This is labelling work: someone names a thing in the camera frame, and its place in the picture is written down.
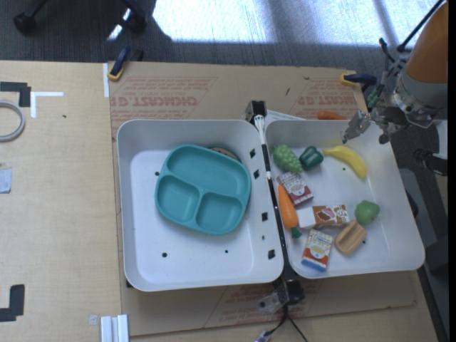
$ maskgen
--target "toy pepper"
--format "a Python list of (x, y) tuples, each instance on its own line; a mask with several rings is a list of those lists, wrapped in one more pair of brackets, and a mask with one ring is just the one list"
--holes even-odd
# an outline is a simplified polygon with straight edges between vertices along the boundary
[(313, 145), (307, 147), (299, 156), (302, 168), (310, 170), (323, 162), (323, 155)]

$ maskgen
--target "white ring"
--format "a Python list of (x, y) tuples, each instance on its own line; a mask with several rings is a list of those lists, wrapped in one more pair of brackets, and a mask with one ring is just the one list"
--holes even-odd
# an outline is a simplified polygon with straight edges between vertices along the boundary
[(24, 117), (24, 113), (22, 112), (22, 109), (18, 107), (16, 104), (10, 103), (9, 101), (1, 101), (0, 100), (0, 108), (8, 108), (17, 113), (19, 115), (19, 118), (21, 119), (21, 122), (19, 123), (19, 126), (17, 129), (12, 132), (11, 134), (8, 135), (0, 135), (0, 142), (9, 142), (10, 140), (15, 140), (22, 131), (24, 130), (24, 126), (26, 124), (26, 119)]

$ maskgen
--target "gray floor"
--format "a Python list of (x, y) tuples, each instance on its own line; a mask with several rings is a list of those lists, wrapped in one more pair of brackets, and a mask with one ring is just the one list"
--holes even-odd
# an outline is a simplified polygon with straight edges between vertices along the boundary
[[(30, 1), (0, 0), (2, 60), (106, 62), (129, 43), (144, 51), (144, 61), (344, 67), (379, 76), (378, 39), (398, 57), (395, 47), (437, 0), (138, 0), (147, 11), (141, 34), (120, 29), (125, 9), (118, 0), (50, 0), (38, 28), (24, 36), (13, 17)], [(413, 192), (422, 194), (420, 221), (441, 239), (447, 212), (435, 177), (413, 162), (417, 148), (438, 150), (435, 129), (410, 128), (392, 144), (399, 168), (413, 174)], [(449, 340), (445, 307), (440, 317), (449, 298), (445, 271), (419, 270), (440, 341)]]

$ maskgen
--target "white plastic tray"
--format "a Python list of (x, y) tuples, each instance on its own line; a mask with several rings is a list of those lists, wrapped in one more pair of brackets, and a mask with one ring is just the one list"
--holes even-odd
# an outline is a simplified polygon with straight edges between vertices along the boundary
[[(269, 153), (275, 145), (287, 144), (297, 156), (306, 147), (340, 145), (341, 136), (348, 125), (345, 120), (277, 120), (266, 127), (266, 142)], [(347, 256), (335, 246), (331, 248), (328, 267), (319, 271), (301, 263), (307, 240), (307, 231), (298, 239), (292, 239), (285, 231), (290, 263), (296, 273), (308, 279), (354, 274), (369, 274), (382, 271), (405, 271), (418, 269), (424, 262), (425, 251), (420, 233), (408, 205), (407, 195), (390, 143), (381, 145), (378, 137), (380, 128), (372, 124), (369, 129), (346, 145), (354, 149), (365, 160), (368, 174), (361, 179), (345, 163), (325, 157), (319, 167), (302, 172), (304, 180), (313, 192), (311, 201), (299, 205), (302, 209), (312, 205), (345, 204), (351, 219), (355, 219), (355, 208), (361, 200), (370, 200), (380, 206), (376, 221), (366, 226), (365, 243)], [(282, 171), (271, 159), (274, 179)], [(322, 229), (336, 236), (339, 229)]]
[[(244, 218), (222, 236), (164, 219), (155, 206), (158, 173), (178, 145), (233, 149), (252, 192)], [(131, 120), (118, 131), (125, 275), (138, 290), (260, 284), (284, 267), (257, 129), (243, 120)]]

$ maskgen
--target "chair leg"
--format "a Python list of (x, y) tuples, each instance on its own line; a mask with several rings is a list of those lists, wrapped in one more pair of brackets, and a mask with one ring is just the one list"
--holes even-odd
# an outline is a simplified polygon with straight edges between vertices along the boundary
[(126, 25), (135, 33), (139, 33), (147, 26), (145, 13), (141, 6), (134, 0), (121, 0), (131, 11), (131, 15), (126, 21)]
[(33, 0), (26, 8), (25, 12), (14, 17), (16, 28), (22, 33), (27, 34), (36, 27), (35, 15), (40, 11), (48, 0)]

